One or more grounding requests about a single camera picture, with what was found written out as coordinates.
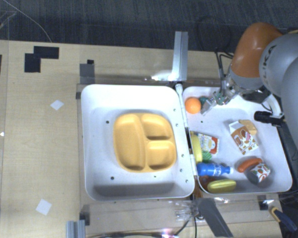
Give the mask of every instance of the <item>orange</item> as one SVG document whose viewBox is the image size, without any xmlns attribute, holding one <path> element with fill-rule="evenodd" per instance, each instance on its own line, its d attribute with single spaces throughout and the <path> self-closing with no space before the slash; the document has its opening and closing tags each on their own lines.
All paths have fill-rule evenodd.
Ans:
<svg viewBox="0 0 298 238">
<path fill-rule="evenodd" d="M 196 114 L 201 110 L 201 102 L 198 98 L 190 97 L 188 98 L 185 103 L 185 110 L 190 114 Z"/>
</svg>

